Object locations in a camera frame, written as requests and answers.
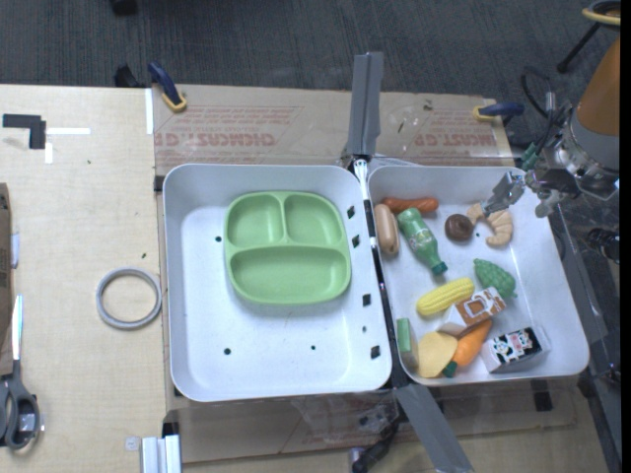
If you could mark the brown cardboard board red print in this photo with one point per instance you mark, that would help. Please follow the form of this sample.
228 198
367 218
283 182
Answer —
296 126

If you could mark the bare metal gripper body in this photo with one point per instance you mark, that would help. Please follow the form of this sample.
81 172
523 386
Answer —
567 175

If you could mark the green divided plate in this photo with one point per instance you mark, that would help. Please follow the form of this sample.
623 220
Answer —
288 269

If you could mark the white tape roll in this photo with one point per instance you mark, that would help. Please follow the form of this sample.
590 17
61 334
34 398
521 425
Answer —
104 313

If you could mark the green toy grapes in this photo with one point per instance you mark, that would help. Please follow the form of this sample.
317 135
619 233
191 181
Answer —
495 276

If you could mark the green and cream toy block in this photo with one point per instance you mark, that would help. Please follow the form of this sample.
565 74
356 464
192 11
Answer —
405 338

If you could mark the black cylinder on white bracket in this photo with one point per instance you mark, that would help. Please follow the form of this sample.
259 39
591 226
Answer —
604 243

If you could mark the orange toy sausage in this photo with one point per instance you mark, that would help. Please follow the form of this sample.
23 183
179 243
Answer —
411 205

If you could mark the green toy bottle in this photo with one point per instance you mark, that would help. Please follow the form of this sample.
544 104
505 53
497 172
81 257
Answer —
419 237

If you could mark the white cow print carton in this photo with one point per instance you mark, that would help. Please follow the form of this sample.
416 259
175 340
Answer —
515 350

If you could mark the black chair castor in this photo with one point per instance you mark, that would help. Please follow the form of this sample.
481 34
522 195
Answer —
122 0

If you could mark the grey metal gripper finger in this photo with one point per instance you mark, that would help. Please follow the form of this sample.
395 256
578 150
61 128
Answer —
499 203
511 184

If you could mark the brown toy doughnut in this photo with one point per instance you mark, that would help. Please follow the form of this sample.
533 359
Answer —
458 228

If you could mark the beige toy croissant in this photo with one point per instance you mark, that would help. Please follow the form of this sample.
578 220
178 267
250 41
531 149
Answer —
500 229

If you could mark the brown cardboard piece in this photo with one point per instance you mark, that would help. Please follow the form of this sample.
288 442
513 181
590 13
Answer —
4 264

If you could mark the toy hot dog bun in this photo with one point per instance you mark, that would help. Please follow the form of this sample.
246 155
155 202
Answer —
387 229

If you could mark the beige toy wedge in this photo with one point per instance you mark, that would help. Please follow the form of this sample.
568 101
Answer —
451 329

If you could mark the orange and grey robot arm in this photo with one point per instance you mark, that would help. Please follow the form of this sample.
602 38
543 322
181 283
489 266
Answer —
599 96

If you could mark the white plastic tray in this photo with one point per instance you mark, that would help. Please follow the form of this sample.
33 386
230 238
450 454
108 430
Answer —
537 284
276 353

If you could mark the yellow toy corn cob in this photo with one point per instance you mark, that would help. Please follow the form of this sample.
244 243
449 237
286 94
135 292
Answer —
443 296

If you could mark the orange toy carrot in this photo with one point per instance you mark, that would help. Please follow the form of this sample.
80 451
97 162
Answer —
470 345

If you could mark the yellow toy crisp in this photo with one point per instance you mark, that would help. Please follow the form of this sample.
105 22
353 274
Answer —
436 355

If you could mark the orange and white toy carton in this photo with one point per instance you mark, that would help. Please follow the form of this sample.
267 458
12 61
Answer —
480 308

